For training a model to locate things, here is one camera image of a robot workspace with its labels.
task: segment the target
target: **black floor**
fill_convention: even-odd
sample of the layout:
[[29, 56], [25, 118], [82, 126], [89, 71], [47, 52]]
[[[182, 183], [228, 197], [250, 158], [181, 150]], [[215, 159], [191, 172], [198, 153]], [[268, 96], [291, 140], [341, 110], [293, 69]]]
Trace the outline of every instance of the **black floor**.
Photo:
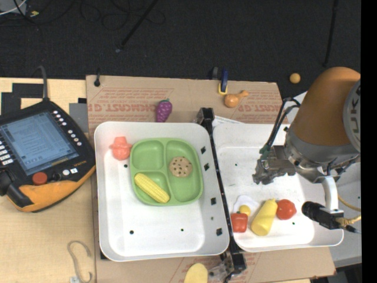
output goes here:
[[[274, 81], [282, 97], [306, 91], [323, 63], [361, 71], [361, 0], [28, 0], [0, 15], [0, 76], [95, 74]], [[289, 82], [298, 72], [299, 84]]]

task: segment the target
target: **green plate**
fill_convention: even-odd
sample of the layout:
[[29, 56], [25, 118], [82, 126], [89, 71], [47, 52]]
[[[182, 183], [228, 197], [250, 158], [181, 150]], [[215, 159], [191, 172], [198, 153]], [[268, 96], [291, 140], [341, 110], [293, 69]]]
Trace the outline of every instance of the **green plate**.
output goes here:
[[[192, 166], [186, 177], [176, 177], [169, 170], [174, 157], [183, 156]], [[195, 148], [185, 140], [172, 138], [144, 139], [133, 144], [130, 154], [131, 181], [136, 196], [148, 205], [185, 205], [197, 200], [203, 193], [203, 176]], [[156, 182], [170, 196], [167, 203], [156, 202], [143, 192], [134, 181], [142, 173]]]

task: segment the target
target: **salmon-colored toy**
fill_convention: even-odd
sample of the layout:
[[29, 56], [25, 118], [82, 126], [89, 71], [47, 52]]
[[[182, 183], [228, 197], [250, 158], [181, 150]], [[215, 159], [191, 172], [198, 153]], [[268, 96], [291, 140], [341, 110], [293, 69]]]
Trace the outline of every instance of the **salmon-colored toy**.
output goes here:
[[127, 143], [124, 136], [119, 136], [114, 139], [114, 143], [110, 145], [113, 150], [113, 156], [117, 160], [125, 160], [129, 158], [131, 153], [132, 144]]
[[238, 105], [241, 98], [247, 97], [249, 95], [249, 92], [246, 90], [243, 90], [241, 93], [238, 94], [227, 94], [224, 99], [224, 103], [226, 107], [234, 108]]

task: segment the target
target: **red emergency stop button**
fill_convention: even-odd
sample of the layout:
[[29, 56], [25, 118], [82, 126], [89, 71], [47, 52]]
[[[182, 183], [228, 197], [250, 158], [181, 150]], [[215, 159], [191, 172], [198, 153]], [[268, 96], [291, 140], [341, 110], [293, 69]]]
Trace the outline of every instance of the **red emergency stop button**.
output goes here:
[[47, 182], [47, 174], [44, 172], [36, 172], [33, 177], [31, 177], [31, 180], [35, 186], [44, 185]]

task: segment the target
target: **toy tomato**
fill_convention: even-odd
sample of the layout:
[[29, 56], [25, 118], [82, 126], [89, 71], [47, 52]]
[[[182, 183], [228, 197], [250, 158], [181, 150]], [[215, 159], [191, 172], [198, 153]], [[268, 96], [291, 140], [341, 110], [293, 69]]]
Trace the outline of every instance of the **toy tomato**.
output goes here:
[[243, 233], [247, 229], [248, 216], [244, 213], [233, 213], [230, 215], [232, 221], [233, 232]]
[[127, 143], [124, 136], [116, 137], [114, 143], [110, 145], [113, 156], [117, 160], [125, 160], [130, 156], [132, 144]]
[[277, 202], [276, 216], [280, 220], [288, 220], [297, 212], [295, 204], [288, 200], [282, 199]]

